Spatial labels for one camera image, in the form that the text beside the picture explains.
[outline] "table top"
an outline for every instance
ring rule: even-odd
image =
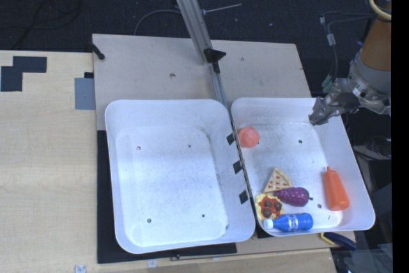
[[[111,53],[102,39],[111,45],[122,43],[131,49],[151,48],[152,51],[168,44],[167,48],[175,53],[195,56],[190,39],[100,35],[97,46],[107,59]],[[241,89],[240,95],[236,93],[234,86],[240,77],[241,80],[251,77],[266,90],[275,86],[269,93],[257,94],[258,97],[310,97],[294,45],[215,40],[213,46],[228,53],[220,61],[228,101],[254,91],[249,84],[248,88]],[[98,93],[98,86],[103,85],[104,80],[100,73],[103,71],[98,68],[102,63],[94,65],[90,53],[0,51],[0,66],[12,66],[14,56],[47,57],[47,72],[23,73],[22,91],[0,92],[2,270],[72,272],[74,265],[83,264],[86,272],[147,272],[146,260],[112,264],[98,264],[96,260],[98,106],[96,111],[75,109],[74,80],[84,77],[85,72],[95,72],[96,102],[109,101],[108,98],[112,98],[109,88],[103,96]],[[252,66],[267,63],[267,57],[271,58],[271,64],[261,67],[262,74],[249,71]],[[185,69],[176,66],[172,72],[165,65],[156,70],[156,76],[166,72],[166,79],[161,77],[167,81],[165,90],[172,90],[167,85],[177,78],[189,76],[186,73],[189,66],[186,66]],[[211,95],[212,85],[205,84],[203,90],[204,95]],[[352,231],[342,234],[355,238]],[[157,265],[169,267],[170,272],[171,267],[181,264],[183,268],[178,272],[225,272],[227,266],[235,267],[235,272],[250,272],[249,267],[260,272],[274,263],[274,267],[283,272],[296,269],[335,272],[328,247],[318,235],[252,237],[237,243],[238,252],[233,256],[162,258],[157,260]]]

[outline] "white tray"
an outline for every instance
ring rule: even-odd
[[[233,102],[231,113],[236,129],[252,125],[260,134],[253,148],[242,148],[253,197],[262,193],[273,168],[281,168],[294,187],[304,187],[313,200],[304,207],[283,203],[285,214],[307,212],[314,219],[309,231],[266,231],[280,237],[328,231],[367,230],[375,214],[342,119],[312,126],[314,98],[240,98]],[[323,173],[330,166],[343,182],[350,207],[331,211],[327,206]]]
[[[105,111],[116,239],[130,253],[247,240],[255,229],[227,109],[117,100]]]

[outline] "light wood surface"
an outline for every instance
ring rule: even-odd
[[[86,272],[271,272],[272,263],[280,272],[335,272],[317,235],[252,238],[234,256],[162,258],[157,269],[98,264],[96,114],[75,110],[74,97],[74,79],[93,71],[93,57],[0,51],[0,65],[13,56],[46,56],[47,73],[24,73],[22,92],[0,92],[1,272],[73,272],[76,264]]]

